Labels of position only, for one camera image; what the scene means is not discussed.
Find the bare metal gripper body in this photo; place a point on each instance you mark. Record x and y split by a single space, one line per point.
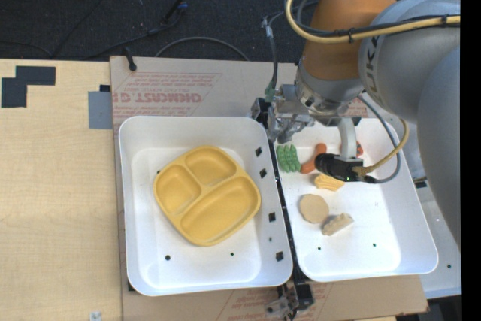
297 105

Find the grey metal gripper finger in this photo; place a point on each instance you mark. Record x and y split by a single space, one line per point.
283 132
301 124

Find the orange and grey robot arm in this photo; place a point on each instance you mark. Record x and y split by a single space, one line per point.
406 60

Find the green pea pods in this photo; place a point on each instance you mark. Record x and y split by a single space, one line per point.
288 159

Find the orange sausage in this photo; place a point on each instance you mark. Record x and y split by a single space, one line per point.
311 161

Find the small orange toy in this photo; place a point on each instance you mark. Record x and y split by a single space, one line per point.
360 149

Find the yellow corn piece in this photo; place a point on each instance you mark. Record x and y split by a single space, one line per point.
327 183

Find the tan round biscuit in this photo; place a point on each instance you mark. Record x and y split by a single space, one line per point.
313 208

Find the yellow divided plate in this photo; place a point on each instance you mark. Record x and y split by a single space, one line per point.
219 206

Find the beige bread piece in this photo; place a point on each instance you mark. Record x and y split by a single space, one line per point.
336 225

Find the brown cardboard board, red print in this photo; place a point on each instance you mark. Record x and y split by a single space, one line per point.
180 94

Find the white plastic tray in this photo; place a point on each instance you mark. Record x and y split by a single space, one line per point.
210 267
360 237

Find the black cylinder on white bracket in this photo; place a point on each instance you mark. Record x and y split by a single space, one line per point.
338 165

